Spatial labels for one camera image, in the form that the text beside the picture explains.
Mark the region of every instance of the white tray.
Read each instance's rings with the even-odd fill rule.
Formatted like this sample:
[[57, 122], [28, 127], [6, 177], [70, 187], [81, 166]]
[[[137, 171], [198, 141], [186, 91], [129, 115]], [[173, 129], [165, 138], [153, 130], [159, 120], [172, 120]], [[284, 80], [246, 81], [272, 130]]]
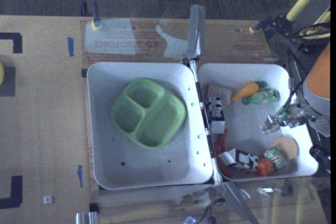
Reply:
[[203, 94], [210, 83], [236, 92], [250, 82], [261, 80], [267, 82], [267, 88], [277, 89], [280, 93], [280, 100], [275, 103], [243, 105], [241, 100], [237, 100], [224, 108], [225, 129], [228, 130], [227, 150], [237, 148], [261, 157], [267, 149], [272, 147], [275, 139], [281, 136], [294, 138], [299, 146], [299, 154], [296, 158], [289, 161], [287, 167], [272, 175], [267, 177], [242, 176], [228, 178], [229, 180], [243, 181], [310, 176], [317, 171], [318, 163], [309, 154], [312, 142], [306, 125], [292, 129], [283, 127], [279, 131], [267, 135], [261, 131], [261, 126], [267, 116], [274, 115], [289, 97], [289, 76], [283, 67], [269, 64], [207, 63], [200, 66], [198, 79]]
[[[122, 134], [109, 117], [122, 90], [148, 78], [179, 97], [187, 115], [172, 140], [147, 150]], [[87, 73], [91, 112], [93, 171], [100, 186], [122, 189], [200, 184], [213, 173], [194, 77], [178, 63], [100, 62]]]

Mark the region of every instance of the orange carrot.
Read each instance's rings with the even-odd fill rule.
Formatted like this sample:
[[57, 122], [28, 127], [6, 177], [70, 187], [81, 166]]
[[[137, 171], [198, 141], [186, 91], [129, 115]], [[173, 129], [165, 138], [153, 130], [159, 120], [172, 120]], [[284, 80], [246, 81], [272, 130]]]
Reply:
[[238, 91], [233, 97], [232, 101], [244, 98], [244, 97], [249, 97], [256, 92], [259, 91], [259, 85], [255, 82], [252, 82], [245, 87], [243, 87], [240, 91]]

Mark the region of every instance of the green bottle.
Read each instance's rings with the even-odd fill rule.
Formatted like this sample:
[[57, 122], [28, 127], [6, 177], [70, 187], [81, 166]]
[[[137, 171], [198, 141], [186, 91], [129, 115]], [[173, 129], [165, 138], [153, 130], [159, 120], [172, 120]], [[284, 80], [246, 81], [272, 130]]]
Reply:
[[279, 92], [277, 90], [268, 90], [257, 92], [251, 97], [244, 97], [241, 101], [244, 105], [253, 104], [268, 104], [279, 100]]

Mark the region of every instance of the green plate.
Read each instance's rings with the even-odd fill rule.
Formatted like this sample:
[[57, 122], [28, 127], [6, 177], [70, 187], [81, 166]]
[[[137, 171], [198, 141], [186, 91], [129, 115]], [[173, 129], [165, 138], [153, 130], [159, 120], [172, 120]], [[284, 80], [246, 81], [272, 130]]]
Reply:
[[147, 149], [167, 144], [186, 116], [183, 102], [149, 79], [131, 82], [111, 109], [111, 119], [131, 140]]

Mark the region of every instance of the green can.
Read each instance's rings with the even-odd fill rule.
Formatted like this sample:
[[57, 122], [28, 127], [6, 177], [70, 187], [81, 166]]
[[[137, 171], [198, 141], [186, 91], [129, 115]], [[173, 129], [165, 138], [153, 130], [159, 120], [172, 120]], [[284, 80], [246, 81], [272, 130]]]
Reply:
[[264, 157], [273, 163], [274, 171], [280, 170], [287, 165], [287, 162], [280, 153], [280, 150], [276, 147], [265, 151]]

